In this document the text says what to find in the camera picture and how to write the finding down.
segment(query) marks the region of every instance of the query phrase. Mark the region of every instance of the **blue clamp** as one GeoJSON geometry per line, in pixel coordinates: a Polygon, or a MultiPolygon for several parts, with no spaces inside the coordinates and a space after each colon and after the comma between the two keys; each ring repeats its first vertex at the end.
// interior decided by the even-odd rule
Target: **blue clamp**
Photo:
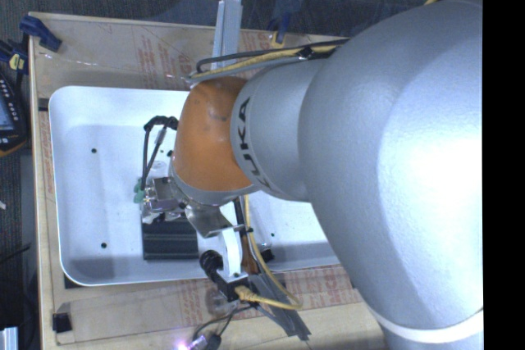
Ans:
{"type": "Polygon", "coordinates": [[[15,43],[11,39],[8,43],[0,40],[0,61],[7,63],[10,69],[23,75],[29,74],[29,61],[27,60],[27,49],[15,43]]]}
{"type": "Polygon", "coordinates": [[[268,24],[267,31],[274,31],[272,42],[282,46],[285,42],[285,34],[290,24],[291,15],[288,12],[277,18],[273,18],[268,24]]]}
{"type": "Polygon", "coordinates": [[[62,41],[55,37],[55,35],[48,29],[43,22],[34,16],[26,15],[20,21],[19,28],[24,34],[40,37],[40,46],[57,52],[62,44],[62,41]]]}

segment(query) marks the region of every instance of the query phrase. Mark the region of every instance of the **black cable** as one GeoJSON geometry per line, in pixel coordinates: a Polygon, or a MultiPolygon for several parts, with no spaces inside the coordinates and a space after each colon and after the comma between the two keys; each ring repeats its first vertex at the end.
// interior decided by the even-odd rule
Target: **black cable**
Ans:
{"type": "Polygon", "coordinates": [[[164,141],[166,135],[166,130],[168,128],[172,130],[177,130],[179,126],[179,121],[175,117],[166,117],[166,116],[155,116],[144,126],[146,134],[144,135],[144,150],[142,155],[142,179],[140,180],[140,190],[144,191],[146,188],[146,179],[148,174],[151,171],[153,163],[155,162],[155,157],[157,156],[158,150],[164,141]],[[157,141],[155,144],[155,149],[153,150],[152,156],[148,161],[148,143],[149,143],[149,134],[155,125],[163,125],[161,131],[158,134],[157,141]]]}
{"type": "Polygon", "coordinates": [[[264,54],[268,54],[269,52],[285,52],[289,50],[296,50],[297,48],[306,49],[306,48],[312,48],[312,47],[323,47],[323,46],[339,46],[346,43],[349,39],[336,39],[333,41],[321,41],[319,43],[311,43],[306,45],[301,45],[297,47],[289,47],[289,48],[273,48],[270,50],[257,50],[254,52],[237,52],[234,54],[226,54],[225,56],[219,56],[219,57],[209,57],[204,58],[203,60],[197,61],[197,73],[203,73],[205,70],[202,69],[203,65],[211,64],[211,63],[217,63],[219,61],[229,61],[229,60],[235,60],[240,58],[249,58],[249,57],[257,57],[262,56],[264,54]]]}
{"type": "Polygon", "coordinates": [[[31,248],[30,243],[23,245],[22,248],[19,248],[16,251],[12,252],[11,254],[7,254],[7,256],[2,257],[2,259],[0,260],[0,264],[3,264],[4,262],[11,260],[13,257],[16,257],[18,254],[22,254],[23,252],[26,252],[30,248],[31,248]]]}
{"type": "Polygon", "coordinates": [[[142,178],[140,179],[140,190],[144,191],[146,188],[146,167],[148,166],[148,142],[149,142],[149,133],[151,129],[146,130],[144,135],[144,152],[142,159],[142,178]]]}
{"type": "Polygon", "coordinates": [[[231,319],[234,317],[234,315],[242,312],[242,311],[247,311],[248,309],[251,309],[252,308],[252,305],[249,305],[247,307],[241,307],[241,308],[236,308],[234,309],[233,311],[231,311],[228,315],[224,315],[224,316],[221,316],[220,318],[216,318],[215,320],[209,320],[208,322],[202,324],[201,326],[199,326],[195,332],[194,332],[194,335],[192,337],[192,341],[195,341],[197,339],[197,337],[199,336],[199,333],[204,330],[206,327],[212,325],[212,324],[216,324],[217,322],[221,322],[222,320],[227,320],[226,321],[226,325],[222,328],[221,330],[221,334],[224,333],[224,330],[226,329],[226,327],[230,324],[230,321],[231,319]]]}

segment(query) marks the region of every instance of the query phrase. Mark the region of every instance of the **clamp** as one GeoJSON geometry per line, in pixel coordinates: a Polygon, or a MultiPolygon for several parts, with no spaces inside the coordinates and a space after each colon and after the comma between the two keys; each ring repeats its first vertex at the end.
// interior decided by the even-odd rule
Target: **clamp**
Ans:
{"type": "Polygon", "coordinates": [[[19,28],[24,34],[22,42],[17,43],[8,39],[7,43],[0,40],[0,61],[7,63],[9,68],[19,74],[29,74],[29,36],[40,37],[40,45],[53,52],[57,52],[62,44],[43,22],[34,16],[26,15],[22,18],[19,28]]]}

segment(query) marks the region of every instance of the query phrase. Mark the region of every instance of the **wooden table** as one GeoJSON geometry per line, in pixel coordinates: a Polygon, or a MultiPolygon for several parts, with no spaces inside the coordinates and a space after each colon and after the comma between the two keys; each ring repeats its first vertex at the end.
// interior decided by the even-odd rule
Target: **wooden table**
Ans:
{"type": "MultiPolygon", "coordinates": [[[[41,347],[171,350],[188,342],[195,327],[214,318],[207,306],[208,280],[68,289],[60,265],[53,157],[47,105],[67,85],[187,90],[181,75],[212,51],[214,28],[32,13],[63,44],[54,53],[30,39],[31,127],[34,152],[41,347]],[[72,329],[53,331],[64,316],[72,329]]],[[[326,37],[289,34],[287,45],[326,37]]],[[[242,30],[240,50],[269,48],[269,33],[242,30]]],[[[304,301],[311,330],[305,343],[254,310],[239,314],[221,348],[386,348],[378,324],[341,266],[284,274],[304,301]]]]}

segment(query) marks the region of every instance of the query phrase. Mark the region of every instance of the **black object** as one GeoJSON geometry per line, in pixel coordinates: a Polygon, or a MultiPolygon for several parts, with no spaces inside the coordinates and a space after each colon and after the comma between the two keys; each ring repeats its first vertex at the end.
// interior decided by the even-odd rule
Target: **black object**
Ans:
{"type": "Polygon", "coordinates": [[[4,262],[11,260],[13,257],[16,257],[17,255],[20,255],[23,252],[28,251],[30,248],[31,248],[31,244],[27,243],[26,245],[22,246],[21,248],[18,248],[14,252],[10,252],[9,254],[0,254],[0,264],[3,264],[4,262]]]}
{"type": "Polygon", "coordinates": [[[224,267],[222,257],[217,251],[207,250],[200,256],[199,263],[206,276],[217,285],[219,292],[224,295],[228,302],[239,299],[239,295],[235,292],[237,286],[243,285],[248,287],[247,277],[227,282],[217,273],[217,270],[222,270],[224,267]]]}
{"type": "Polygon", "coordinates": [[[40,19],[34,16],[24,16],[20,21],[19,28],[24,34],[40,37],[40,45],[52,52],[57,52],[62,44],[62,41],[40,19]]]}
{"type": "Polygon", "coordinates": [[[199,258],[197,232],[183,215],[164,221],[159,216],[150,225],[142,224],[144,260],[191,260],[199,258]]]}
{"type": "Polygon", "coordinates": [[[57,333],[65,333],[67,331],[72,331],[73,327],[71,326],[71,320],[69,319],[69,314],[63,312],[60,314],[52,314],[52,330],[57,333]]]}
{"type": "Polygon", "coordinates": [[[219,346],[221,345],[222,339],[220,335],[213,334],[208,339],[208,345],[206,346],[205,350],[217,350],[219,346]]]}
{"type": "Polygon", "coordinates": [[[230,321],[235,314],[238,314],[243,311],[247,311],[248,309],[251,309],[252,307],[256,307],[257,305],[258,305],[257,303],[251,302],[247,307],[238,307],[234,309],[232,312],[230,312],[228,315],[221,316],[220,318],[216,318],[215,320],[209,320],[208,322],[206,322],[205,324],[202,324],[195,330],[192,339],[195,341],[198,338],[199,333],[205,328],[207,328],[208,326],[210,326],[211,324],[216,324],[217,322],[221,322],[225,320],[226,323],[222,327],[221,332],[219,333],[219,335],[222,335],[224,331],[226,330],[226,327],[230,324],[230,321]]]}
{"type": "Polygon", "coordinates": [[[27,125],[16,92],[0,72],[0,157],[21,148],[27,141],[27,125]]]}
{"type": "Polygon", "coordinates": [[[161,147],[162,141],[166,136],[167,129],[177,130],[179,126],[179,121],[175,117],[166,117],[166,116],[155,116],[150,121],[144,125],[144,152],[143,152],[143,164],[142,164],[142,179],[140,180],[140,190],[144,191],[146,188],[146,179],[148,178],[148,173],[151,170],[153,162],[155,161],[155,156],[157,156],[158,149],[161,147]],[[155,149],[153,150],[152,156],[148,162],[148,141],[149,134],[155,125],[162,125],[161,131],[158,133],[157,140],[155,141],[155,149]]]}
{"type": "Polygon", "coordinates": [[[270,248],[266,248],[265,250],[261,251],[261,257],[264,262],[270,262],[275,258],[270,248]]]}

